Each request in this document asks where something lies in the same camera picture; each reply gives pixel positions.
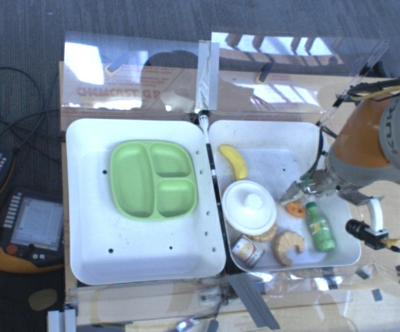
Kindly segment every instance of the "yellow banana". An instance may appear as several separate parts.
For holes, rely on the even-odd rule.
[[[247,166],[240,152],[231,145],[220,145],[220,153],[232,164],[236,180],[243,180],[247,177]]]

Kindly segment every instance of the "white tray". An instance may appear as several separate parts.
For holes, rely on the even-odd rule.
[[[112,150],[127,140],[173,141],[189,152],[198,180],[192,213],[153,222],[120,214],[108,171]],[[226,254],[200,128],[181,121],[82,119],[69,126],[66,149],[70,267],[79,281],[114,284],[221,272]]]
[[[237,256],[232,259],[246,271],[274,272],[296,268],[320,268],[327,266],[348,266],[361,256],[359,240],[345,231],[346,222],[351,219],[347,203],[337,195],[315,199],[319,210],[325,215],[330,226],[336,248],[327,253],[317,252],[304,219],[288,214],[278,204],[279,198],[293,181],[297,181],[313,164],[318,148],[318,127],[305,122],[264,122],[219,120],[209,129],[209,138],[216,165],[220,192],[235,181],[234,171],[228,160],[218,150],[221,144],[229,144],[240,151],[248,167],[247,180],[265,187],[276,201],[277,234],[292,230],[305,240],[305,251],[295,253],[291,249],[287,256],[291,266],[283,266],[274,258],[272,243],[255,243],[265,250],[260,261],[253,267],[245,266]],[[226,223],[229,244],[241,235]]]

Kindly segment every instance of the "plastic bottle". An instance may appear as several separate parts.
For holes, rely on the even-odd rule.
[[[320,252],[331,251],[336,244],[330,233],[329,224],[325,217],[319,212],[315,202],[309,202],[305,205],[307,209],[307,223],[312,233],[315,247]]]

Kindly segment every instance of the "green divided tray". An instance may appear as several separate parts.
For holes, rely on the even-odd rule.
[[[117,209],[142,221],[180,218],[198,201],[189,153],[161,140],[130,140],[116,146],[111,154],[111,189]]]

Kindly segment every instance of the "can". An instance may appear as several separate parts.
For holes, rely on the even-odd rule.
[[[256,247],[256,245],[243,234],[232,246],[232,253],[234,253],[249,267],[253,267],[260,260],[264,250]]]

